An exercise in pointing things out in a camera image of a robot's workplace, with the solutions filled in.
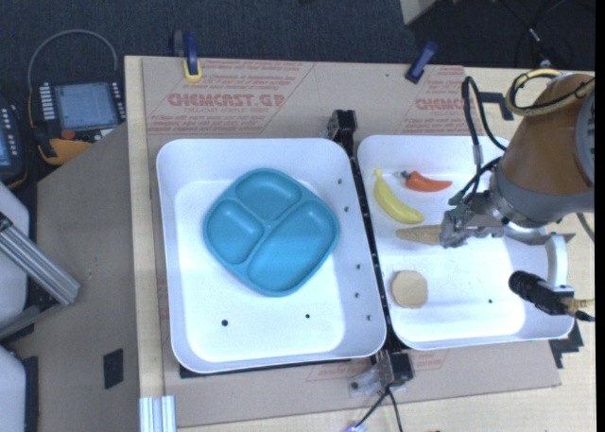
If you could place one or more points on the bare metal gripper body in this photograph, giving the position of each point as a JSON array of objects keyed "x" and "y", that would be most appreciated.
[{"x": 487, "y": 215}]

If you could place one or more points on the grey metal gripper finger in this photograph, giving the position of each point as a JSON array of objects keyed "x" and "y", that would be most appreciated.
[
  {"x": 451, "y": 237},
  {"x": 456, "y": 219}
]

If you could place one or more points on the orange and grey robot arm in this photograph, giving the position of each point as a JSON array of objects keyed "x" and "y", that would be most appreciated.
[{"x": 539, "y": 146}]

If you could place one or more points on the tan pizza slice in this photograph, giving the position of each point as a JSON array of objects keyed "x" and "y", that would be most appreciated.
[{"x": 420, "y": 234}]

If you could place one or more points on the orange carrot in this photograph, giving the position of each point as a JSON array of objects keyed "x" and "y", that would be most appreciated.
[{"x": 425, "y": 183}]

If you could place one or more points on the yellow banana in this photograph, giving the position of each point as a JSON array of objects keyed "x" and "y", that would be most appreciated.
[{"x": 394, "y": 205}]

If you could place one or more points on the round tan biscuit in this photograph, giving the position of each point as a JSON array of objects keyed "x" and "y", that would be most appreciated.
[{"x": 409, "y": 289}]

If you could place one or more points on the white plastic tray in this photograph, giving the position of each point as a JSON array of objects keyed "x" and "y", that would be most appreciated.
[
  {"x": 463, "y": 307},
  {"x": 264, "y": 331}
]

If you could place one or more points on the thin black rod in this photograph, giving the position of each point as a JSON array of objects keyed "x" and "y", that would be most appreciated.
[{"x": 373, "y": 250}]

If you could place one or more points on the blue divided plate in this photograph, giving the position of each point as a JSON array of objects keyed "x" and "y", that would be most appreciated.
[{"x": 279, "y": 241}]

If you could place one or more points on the brown cardboard board, red print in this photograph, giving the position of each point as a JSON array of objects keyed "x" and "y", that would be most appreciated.
[{"x": 283, "y": 104}]

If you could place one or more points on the black cylinder on white bracket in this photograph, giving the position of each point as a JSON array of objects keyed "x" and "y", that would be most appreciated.
[{"x": 534, "y": 289}]

